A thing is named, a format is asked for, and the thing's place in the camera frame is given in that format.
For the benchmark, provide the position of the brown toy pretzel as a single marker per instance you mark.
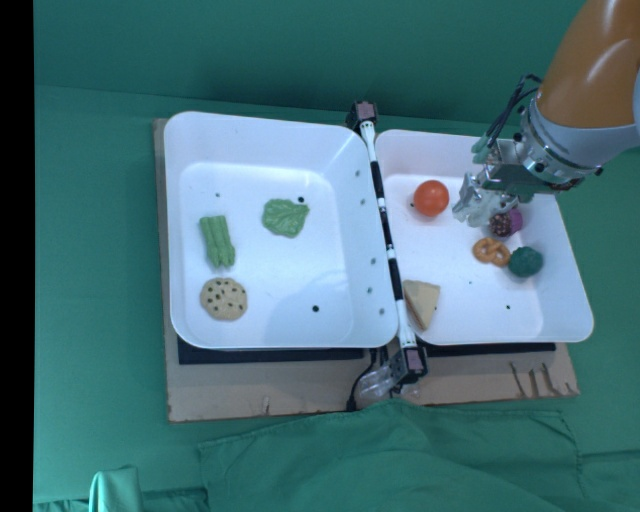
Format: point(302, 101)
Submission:
point(484, 250)

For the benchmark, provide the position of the white plastic tray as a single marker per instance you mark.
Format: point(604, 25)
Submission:
point(465, 300)
point(300, 280)

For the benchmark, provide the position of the tan chocolate chip cookie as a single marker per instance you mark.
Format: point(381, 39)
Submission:
point(223, 299)

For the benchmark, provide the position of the chocolate cupcake in purple cup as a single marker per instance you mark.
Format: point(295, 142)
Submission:
point(502, 225)

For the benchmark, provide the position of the orange toy tomato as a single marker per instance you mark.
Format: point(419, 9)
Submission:
point(431, 198)

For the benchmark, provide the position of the green toy lettuce leaf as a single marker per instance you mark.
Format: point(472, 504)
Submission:
point(284, 218)

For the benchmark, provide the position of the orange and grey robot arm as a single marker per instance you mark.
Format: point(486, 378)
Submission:
point(585, 65)

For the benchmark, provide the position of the tan toy sandwich wedge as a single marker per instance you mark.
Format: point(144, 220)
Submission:
point(422, 302)

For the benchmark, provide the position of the dark green toy broccoli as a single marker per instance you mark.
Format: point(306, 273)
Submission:
point(525, 262)

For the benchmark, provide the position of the thin black and white rod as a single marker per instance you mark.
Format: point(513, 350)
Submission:
point(386, 225)

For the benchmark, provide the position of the brown cardboard board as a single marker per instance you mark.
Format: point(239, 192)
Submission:
point(215, 385)

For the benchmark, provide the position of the green cloth sheet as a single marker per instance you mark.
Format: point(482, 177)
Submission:
point(390, 460)

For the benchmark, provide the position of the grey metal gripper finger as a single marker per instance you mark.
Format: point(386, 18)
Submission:
point(469, 196)
point(492, 209)

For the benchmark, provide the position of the green toy asparagus bundle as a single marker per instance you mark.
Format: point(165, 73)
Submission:
point(217, 242)

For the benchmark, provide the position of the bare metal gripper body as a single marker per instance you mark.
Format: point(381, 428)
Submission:
point(515, 175)

